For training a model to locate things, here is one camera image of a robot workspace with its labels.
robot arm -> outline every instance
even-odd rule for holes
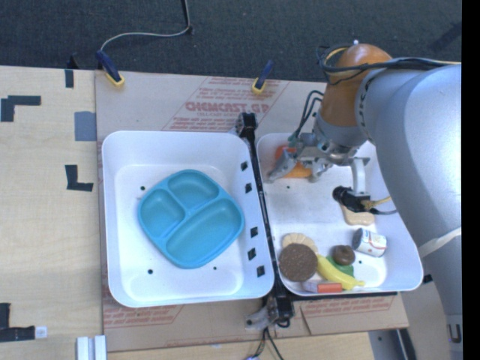
[[[325,61],[340,51],[329,67]],[[461,64],[393,59],[367,44],[320,61],[329,84],[313,132],[292,135],[296,150],[284,153],[270,179],[301,161],[312,168],[311,181],[337,164],[350,165],[355,182],[362,172],[355,153],[373,143],[391,199],[439,290],[451,357],[462,359]],[[348,194],[355,198],[355,188]]]

chocolate cookie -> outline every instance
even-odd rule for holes
[[[349,266],[355,261],[355,252],[349,245],[335,245],[331,258],[340,266]]]
[[[291,281],[306,281],[315,275],[317,255],[305,244],[288,244],[280,253],[278,266]]]

wooden table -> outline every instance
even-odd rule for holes
[[[46,326],[44,339],[0,343],[2,359],[75,359],[75,340],[102,335],[98,147],[76,141],[74,114],[95,112],[95,73],[0,67],[0,98],[40,96],[0,122],[0,302],[10,326]],[[66,165],[92,191],[68,190]],[[276,340],[285,359],[374,358],[368,333]],[[109,353],[109,359],[246,359],[258,342]],[[261,359],[276,359],[267,344]]]

gray carpet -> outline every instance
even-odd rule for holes
[[[319,45],[355,39],[394,57],[461,61],[462,0],[187,0],[193,33],[123,37],[105,51],[123,71],[321,80]],[[174,33],[181,0],[1,0],[0,65],[65,68],[122,32]]]

blue plate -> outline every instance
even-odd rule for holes
[[[212,261],[245,225],[236,201],[194,169],[177,172],[151,188],[140,200],[138,218],[153,244],[185,269]]]

